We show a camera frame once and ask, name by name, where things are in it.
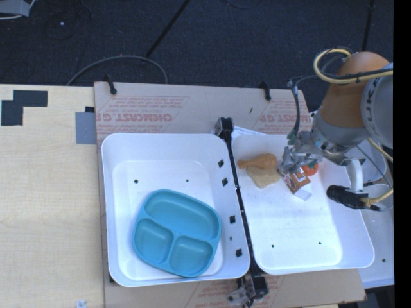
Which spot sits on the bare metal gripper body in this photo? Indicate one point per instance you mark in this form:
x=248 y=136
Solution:
x=316 y=146

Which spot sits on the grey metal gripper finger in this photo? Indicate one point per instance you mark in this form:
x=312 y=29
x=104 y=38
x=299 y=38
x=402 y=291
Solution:
x=297 y=165
x=285 y=162

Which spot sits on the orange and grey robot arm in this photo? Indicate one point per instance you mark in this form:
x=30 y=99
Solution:
x=346 y=107

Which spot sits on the orange toy tomato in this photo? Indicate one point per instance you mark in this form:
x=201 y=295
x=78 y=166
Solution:
x=311 y=169

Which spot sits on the brown and white carton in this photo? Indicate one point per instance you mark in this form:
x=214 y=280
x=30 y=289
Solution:
x=298 y=184

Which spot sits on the brown toy chicken drumstick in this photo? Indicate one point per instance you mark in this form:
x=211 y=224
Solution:
x=261 y=160

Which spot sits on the beige toy bread slice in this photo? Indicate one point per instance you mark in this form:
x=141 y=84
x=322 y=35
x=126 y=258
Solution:
x=263 y=178

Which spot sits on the white paper sheet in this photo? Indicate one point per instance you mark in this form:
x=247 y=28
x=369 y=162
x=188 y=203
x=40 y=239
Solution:
x=245 y=131

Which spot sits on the thin black rod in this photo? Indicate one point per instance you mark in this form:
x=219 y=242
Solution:
x=241 y=201

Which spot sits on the white plastic tray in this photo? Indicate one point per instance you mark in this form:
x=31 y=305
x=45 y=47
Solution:
x=289 y=229
x=160 y=172

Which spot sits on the brown cardboard board red print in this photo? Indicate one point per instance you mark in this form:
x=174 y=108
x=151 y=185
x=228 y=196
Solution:
x=180 y=111

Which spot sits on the blue divided plate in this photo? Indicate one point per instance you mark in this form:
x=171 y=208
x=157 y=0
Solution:
x=176 y=233

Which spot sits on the black cylinder on white bracket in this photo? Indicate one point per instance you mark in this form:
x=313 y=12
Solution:
x=345 y=196

